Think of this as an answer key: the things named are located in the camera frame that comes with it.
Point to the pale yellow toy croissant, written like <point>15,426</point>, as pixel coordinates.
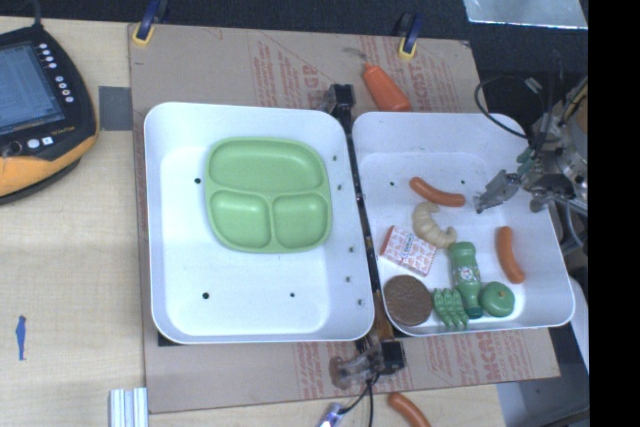
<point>428,224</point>

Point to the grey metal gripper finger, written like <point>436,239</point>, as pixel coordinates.
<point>542,202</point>
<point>498,191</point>

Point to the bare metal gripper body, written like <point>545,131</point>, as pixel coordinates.
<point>559,184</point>

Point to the brown cardboard board red print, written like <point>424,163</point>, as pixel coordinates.
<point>210,65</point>

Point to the thin black rod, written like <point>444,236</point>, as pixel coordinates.
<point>361,200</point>

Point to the green pea pods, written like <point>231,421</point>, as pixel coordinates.
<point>450,308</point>

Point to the white plastic tray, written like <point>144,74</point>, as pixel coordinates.
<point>450,145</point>
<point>250,295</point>

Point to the orange squeeze bottle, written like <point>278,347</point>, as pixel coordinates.
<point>386,90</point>

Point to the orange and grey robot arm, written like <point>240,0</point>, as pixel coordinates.
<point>582,117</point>

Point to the green divided plate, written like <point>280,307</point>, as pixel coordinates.
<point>267,192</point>

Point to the green toy apple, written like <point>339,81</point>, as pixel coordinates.
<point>497,300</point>

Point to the orange and white packet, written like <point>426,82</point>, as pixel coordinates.
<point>408,252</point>

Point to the orange toy sausage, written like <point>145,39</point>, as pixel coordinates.
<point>508,255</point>
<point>436,195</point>
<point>408,410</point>

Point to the green plastic bottle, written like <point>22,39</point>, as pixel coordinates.
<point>465,275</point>

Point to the brown round biscuit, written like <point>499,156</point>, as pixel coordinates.
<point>407,301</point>

